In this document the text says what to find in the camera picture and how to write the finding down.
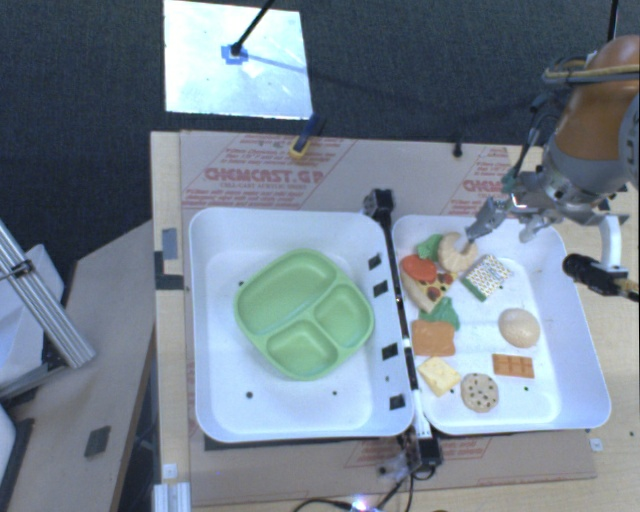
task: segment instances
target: beige round toy food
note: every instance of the beige round toy food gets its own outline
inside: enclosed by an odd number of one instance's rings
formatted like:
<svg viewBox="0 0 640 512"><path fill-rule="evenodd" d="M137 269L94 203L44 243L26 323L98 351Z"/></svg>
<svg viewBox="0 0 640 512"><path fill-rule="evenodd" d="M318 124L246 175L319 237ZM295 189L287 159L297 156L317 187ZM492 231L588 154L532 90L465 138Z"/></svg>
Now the beige round toy food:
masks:
<svg viewBox="0 0 640 512"><path fill-rule="evenodd" d="M489 412L498 405L498 385L484 373L465 375L460 383L460 394L464 405L475 412Z"/></svg>
<svg viewBox="0 0 640 512"><path fill-rule="evenodd" d="M455 248L460 233L447 233L438 245L438 263L449 272L464 272L478 257L478 246L471 242L462 250Z"/></svg>
<svg viewBox="0 0 640 512"><path fill-rule="evenodd" d="M533 347L540 338L540 324L526 309L505 309L498 319L500 334L514 347Z"/></svg>

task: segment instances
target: yellow cheese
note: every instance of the yellow cheese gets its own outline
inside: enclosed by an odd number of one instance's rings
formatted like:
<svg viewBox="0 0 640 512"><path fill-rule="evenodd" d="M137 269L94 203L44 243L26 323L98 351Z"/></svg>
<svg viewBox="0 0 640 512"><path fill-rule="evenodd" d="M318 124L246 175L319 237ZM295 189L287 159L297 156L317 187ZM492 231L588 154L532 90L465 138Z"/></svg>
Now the yellow cheese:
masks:
<svg viewBox="0 0 640 512"><path fill-rule="evenodd" d="M439 357L427 359L418 366L418 371L436 396L444 395L460 382L460 374Z"/></svg>

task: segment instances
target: green plate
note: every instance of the green plate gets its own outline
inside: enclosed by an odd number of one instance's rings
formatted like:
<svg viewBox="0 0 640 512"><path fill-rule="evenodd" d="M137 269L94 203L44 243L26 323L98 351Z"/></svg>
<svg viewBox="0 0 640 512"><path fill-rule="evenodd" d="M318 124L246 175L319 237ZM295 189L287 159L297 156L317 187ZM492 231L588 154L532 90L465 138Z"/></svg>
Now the green plate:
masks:
<svg viewBox="0 0 640 512"><path fill-rule="evenodd" d="M236 322L285 375L320 378L355 352L373 331L373 311L329 258L296 249L254 274L234 300Z"/></svg>

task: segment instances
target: black rod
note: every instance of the black rod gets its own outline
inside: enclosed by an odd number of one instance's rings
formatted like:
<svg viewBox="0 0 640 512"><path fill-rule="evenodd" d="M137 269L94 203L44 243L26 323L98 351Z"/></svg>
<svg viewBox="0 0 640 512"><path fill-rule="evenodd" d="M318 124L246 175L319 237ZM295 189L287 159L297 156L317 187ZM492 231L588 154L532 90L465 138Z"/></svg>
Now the black rod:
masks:
<svg viewBox="0 0 640 512"><path fill-rule="evenodd" d="M240 36L240 39L238 39L235 43L231 45L231 55L233 55L234 57L237 57L238 55L240 55L240 50L242 50L242 44L247 40L247 37L251 35L251 32L253 32L253 29L256 28L258 23L260 23L260 20L262 19L262 17L265 14L267 14L267 11L275 1L276 0L267 0L267 2L264 4L262 9L260 9L260 12L258 13L258 15L251 22L251 25L249 25L249 27L247 27L247 30L244 31L244 34L242 34Z"/></svg>
<svg viewBox="0 0 640 512"><path fill-rule="evenodd" d="M609 30L607 41L616 37L616 26L618 25L618 0L611 0L611 14L609 14Z"/></svg>

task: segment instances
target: black carpet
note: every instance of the black carpet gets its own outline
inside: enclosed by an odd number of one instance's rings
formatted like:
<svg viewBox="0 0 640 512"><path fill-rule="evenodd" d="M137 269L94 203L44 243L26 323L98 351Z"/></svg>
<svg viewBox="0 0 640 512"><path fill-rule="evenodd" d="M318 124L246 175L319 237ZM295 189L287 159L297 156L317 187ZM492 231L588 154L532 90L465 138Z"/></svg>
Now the black carpet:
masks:
<svg viewBox="0 0 640 512"><path fill-rule="evenodd" d="M213 2L261 6L261 1ZM618 34L640 4L620 2ZM522 142L550 61L606 42L605 0L282 0L302 17L323 134ZM63 276L151 216L149 133L296 133L164 110L160 0L0 1L0 219Z"/></svg>

